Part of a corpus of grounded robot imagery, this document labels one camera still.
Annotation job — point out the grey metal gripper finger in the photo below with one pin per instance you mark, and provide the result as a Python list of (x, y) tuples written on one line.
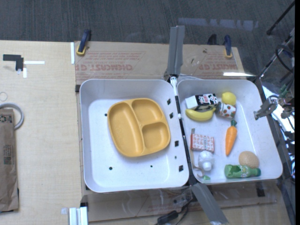
[(266, 108)]

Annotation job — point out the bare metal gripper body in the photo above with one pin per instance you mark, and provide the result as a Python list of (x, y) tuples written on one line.
[(285, 105)]

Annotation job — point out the white plastic tray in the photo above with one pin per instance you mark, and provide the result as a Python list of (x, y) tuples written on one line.
[(131, 172), (253, 135)]

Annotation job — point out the yellow lemon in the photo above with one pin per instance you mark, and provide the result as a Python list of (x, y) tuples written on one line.
[(229, 98)]

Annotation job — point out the white can with orange print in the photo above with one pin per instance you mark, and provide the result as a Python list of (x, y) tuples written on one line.
[(227, 111)]

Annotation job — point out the orange carrot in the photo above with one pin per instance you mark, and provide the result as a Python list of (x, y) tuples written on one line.
[(231, 137)]

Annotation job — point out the tan bread roll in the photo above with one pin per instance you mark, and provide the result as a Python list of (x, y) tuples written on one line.
[(249, 159)]

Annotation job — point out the black and white milk carton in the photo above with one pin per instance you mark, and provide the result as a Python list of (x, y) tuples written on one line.
[(203, 99)]

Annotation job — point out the yellow banana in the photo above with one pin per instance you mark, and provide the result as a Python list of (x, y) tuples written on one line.
[(199, 115)]

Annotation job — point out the green plastic bottle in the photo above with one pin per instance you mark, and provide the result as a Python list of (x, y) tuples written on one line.
[(241, 171)]

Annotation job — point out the orange and white packet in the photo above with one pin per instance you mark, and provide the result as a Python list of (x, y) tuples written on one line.
[(202, 142)]

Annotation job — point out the white plastic bottle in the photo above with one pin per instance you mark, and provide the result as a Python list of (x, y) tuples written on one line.
[(205, 159)]

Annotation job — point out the thin black and white rod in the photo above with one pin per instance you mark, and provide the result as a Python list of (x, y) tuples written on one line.
[(178, 107)]

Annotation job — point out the small green piece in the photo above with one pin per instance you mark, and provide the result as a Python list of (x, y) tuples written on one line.
[(206, 177)]

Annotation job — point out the yellow divided plate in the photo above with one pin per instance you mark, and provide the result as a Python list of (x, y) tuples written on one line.
[(126, 128)]

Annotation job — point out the brown cardboard board red print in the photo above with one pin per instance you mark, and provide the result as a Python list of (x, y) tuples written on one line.
[(117, 62)]

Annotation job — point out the brown paper bag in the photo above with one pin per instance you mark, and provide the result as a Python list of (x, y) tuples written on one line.
[(8, 167)]

